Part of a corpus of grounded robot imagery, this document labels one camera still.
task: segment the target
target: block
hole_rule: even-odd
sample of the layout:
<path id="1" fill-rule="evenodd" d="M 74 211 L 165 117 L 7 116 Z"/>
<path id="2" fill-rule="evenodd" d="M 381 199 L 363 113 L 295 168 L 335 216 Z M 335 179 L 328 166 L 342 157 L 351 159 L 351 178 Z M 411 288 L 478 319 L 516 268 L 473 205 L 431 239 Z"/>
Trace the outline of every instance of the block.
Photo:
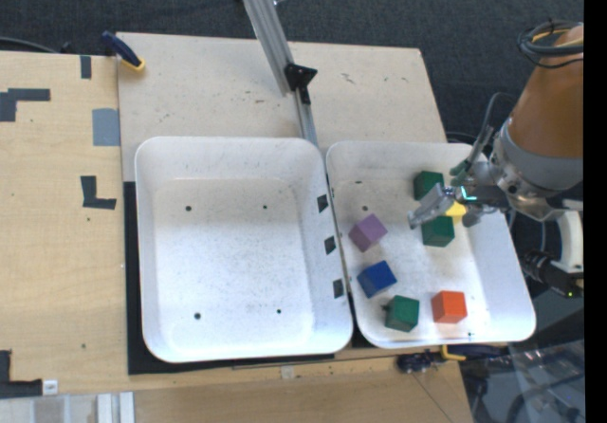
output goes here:
<path id="1" fill-rule="evenodd" d="M 422 170 L 414 178 L 414 199 L 420 200 L 436 184 L 445 185 L 445 179 L 440 172 Z"/>
<path id="2" fill-rule="evenodd" d="M 419 320 L 419 300 L 395 295 L 386 307 L 385 326 L 411 332 Z"/>
<path id="3" fill-rule="evenodd" d="M 357 280 L 359 280 L 367 298 L 371 298 L 388 286 L 395 284 L 396 276 L 384 260 L 365 268 L 357 277 Z"/>
<path id="4" fill-rule="evenodd" d="M 421 225 L 421 238 L 426 246 L 444 248 L 454 237 L 453 219 L 447 215 Z"/>
<path id="5" fill-rule="evenodd" d="M 364 252 L 371 246 L 377 244 L 379 239 L 387 232 L 388 230 L 384 228 L 381 221 L 377 219 L 377 216 L 375 214 L 369 214 L 348 232 L 348 236 L 350 236 L 352 242 Z"/>
<path id="6" fill-rule="evenodd" d="M 439 291 L 432 297 L 432 316 L 437 323 L 458 323 L 468 316 L 462 291 Z"/>

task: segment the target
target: red block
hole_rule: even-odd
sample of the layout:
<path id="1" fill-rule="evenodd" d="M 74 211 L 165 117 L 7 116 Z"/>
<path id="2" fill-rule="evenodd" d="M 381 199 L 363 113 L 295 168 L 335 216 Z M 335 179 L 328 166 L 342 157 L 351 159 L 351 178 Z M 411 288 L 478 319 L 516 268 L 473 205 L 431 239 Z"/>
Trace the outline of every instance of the red block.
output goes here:
<path id="1" fill-rule="evenodd" d="M 439 291 L 432 297 L 432 314 L 438 323 L 458 323 L 468 316 L 466 298 L 461 291 Z"/>

